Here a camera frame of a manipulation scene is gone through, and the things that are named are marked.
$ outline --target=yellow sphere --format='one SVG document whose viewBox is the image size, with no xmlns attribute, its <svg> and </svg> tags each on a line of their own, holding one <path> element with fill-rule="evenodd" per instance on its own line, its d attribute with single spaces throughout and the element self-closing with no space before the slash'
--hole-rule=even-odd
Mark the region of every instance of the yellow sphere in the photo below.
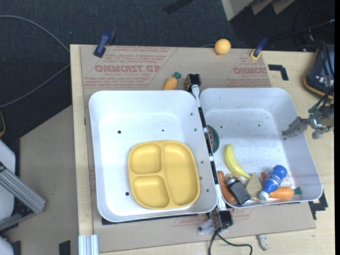
<svg viewBox="0 0 340 255">
<path fill-rule="evenodd" d="M 227 39 L 220 39 L 215 43 L 215 51 L 219 55 L 227 54 L 231 48 L 232 45 L 230 44 L 230 41 L 228 41 Z"/>
</svg>

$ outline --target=yellow divided plate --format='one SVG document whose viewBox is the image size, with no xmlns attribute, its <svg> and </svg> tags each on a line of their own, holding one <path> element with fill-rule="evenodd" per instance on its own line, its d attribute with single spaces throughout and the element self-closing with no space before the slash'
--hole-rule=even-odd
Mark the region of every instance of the yellow divided plate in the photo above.
<svg viewBox="0 0 340 255">
<path fill-rule="evenodd" d="M 128 168 L 132 194 L 145 208 L 180 208 L 198 199 L 200 183 L 195 158 L 182 142 L 140 143 L 129 153 Z"/>
</svg>

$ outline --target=black floor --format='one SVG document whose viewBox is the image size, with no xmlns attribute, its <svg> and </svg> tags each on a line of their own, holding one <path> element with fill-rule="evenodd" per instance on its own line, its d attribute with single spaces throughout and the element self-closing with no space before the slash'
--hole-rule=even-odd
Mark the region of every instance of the black floor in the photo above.
<svg viewBox="0 0 340 255">
<path fill-rule="evenodd" d="M 255 48 L 263 37 L 273 39 L 335 18 L 335 0 L 296 0 L 279 15 L 271 5 L 256 16 L 247 7 L 231 22 L 221 0 L 181 2 L 0 0 L 0 111 L 6 124 L 3 141 L 12 143 L 72 102 L 69 68 L 16 101 L 70 63 L 62 45 L 31 22 L 47 29 L 66 48 L 70 44 L 98 44 L 106 29 L 116 31 L 117 45 L 201 47 L 227 38 L 233 48 Z M 322 41 L 334 44 L 334 31 L 333 22 L 270 41 L 264 50 L 314 50 Z"/>
</svg>

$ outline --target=cable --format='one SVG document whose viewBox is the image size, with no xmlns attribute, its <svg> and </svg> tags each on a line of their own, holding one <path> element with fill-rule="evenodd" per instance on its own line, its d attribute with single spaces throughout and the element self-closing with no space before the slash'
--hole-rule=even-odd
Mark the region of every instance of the cable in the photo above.
<svg viewBox="0 0 340 255">
<path fill-rule="evenodd" d="M 213 242 L 214 242 L 216 236 L 218 236 L 222 241 L 224 241 L 224 242 L 226 242 L 227 244 L 232 245 L 232 246 L 234 246 L 234 247 L 250 247 L 250 253 L 249 253 L 249 255 L 251 255 L 252 252 L 253 252 L 253 247 L 252 247 L 251 245 L 249 245 L 249 244 L 233 244 L 233 243 L 228 242 L 227 240 L 225 240 L 222 236 L 220 236 L 220 235 L 218 234 L 218 231 L 214 231 L 214 233 L 213 233 L 213 235 L 212 235 L 212 237 L 211 237 L 210 243 L 209 243 L 209 247 L 208 247 L 208 255 L 211 255 L 211 247 L 212 247 L 212 245 L 213 245 Z"/>
<path fill-rule="evenodd" d="M 14 15 L 0 15 L 0 18 L 9 18 L 9 19 L 18 19 L 18 20 L 22 20 L 28 23 L 31 23 L 35 26 L 37 26 L 38 28 L 42 29 L 44 32 L 46 32 L 47 34 L 49 34 L 53 39 L 55 39 L 68 53 L 70 52 L 70 50 L 55 36 L 53 35 L 51 32 L 49 32 L 46 28 L 43 28 L 41 25 L 28 20 L 26 18 L 23 17 L 19 17 L 19 16 L 14 16 Z"/>
<path fill-rule="evenodd" d="M 42 27 L 41 25 L 31 21 L 31 20 L 28 20 L 26 18 L 23 18 L 23 17 L 19 17 L 19 16 L 14 16 L 14 15 L 0 15 L 0 18 L 9 18 L 9 19 L 18 19 L 18 20 L 22 20 L 24 22 L 28 22 L 28 23 L 31 23 L 33 24 L 34 26 L 37 26 L 38 28 L 42 29 L 44 32 L 46 32 L 47 34 L 49 34 L 53 39 L 55 39 L 65 50 L 66 52 L 70 53 L 70 50 L 54 35 L 52 34 L 51 32 L 49 32 L 46 28 Z M 70 65 L 68 64 L 67 66 L 65 66 L 64 68 L 62 68 L 59 72 L 57 72 L 56 74 L 54 74 L 53 76 L 51 76 L 48 80 L 46 80 L 44 83 L 42 83 L 41 85 L 39 85 L 38 87 L 36 87 L 35 89 L 31 90 L 30 92 L 28 92 L 27 94 L 11 101 L 11 102 L 8 102 L 6 104 L 2 104 L 0 105 L 0 108 L 4 108 L 4 107 L 7 107 L 13 103 L 16 103 L 18 102 L 19 100 L 29 96 L 30 94 L 34 93 L 36 90 L 40 89 L 42 86 L 46 85 L 48 82 L 50 82 L 52 79 L 54 79 L 55 77 L 57 77 L 59 74 L 61 74 L 62 72 L 64 72 L 68 67 L 70 67 Z"/>
</svg>

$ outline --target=toy banana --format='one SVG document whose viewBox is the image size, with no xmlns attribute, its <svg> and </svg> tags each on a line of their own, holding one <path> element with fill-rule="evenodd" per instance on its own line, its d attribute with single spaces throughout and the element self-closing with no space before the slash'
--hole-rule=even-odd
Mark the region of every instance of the toy banana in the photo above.
<svg viewBox="0 0 340 255">
<path fill-rule="evenodd" d="M 237 161 L 234 155 L 234 148 L 231 143 L 227 144 L 227 146 L 224 148 L 224 160 L 227 163 L 230 172 L 232 172 L 235 175 L 244 176 L 250 179 L 250 175 L 246 173 L 246 171 Z"/>
</svg>

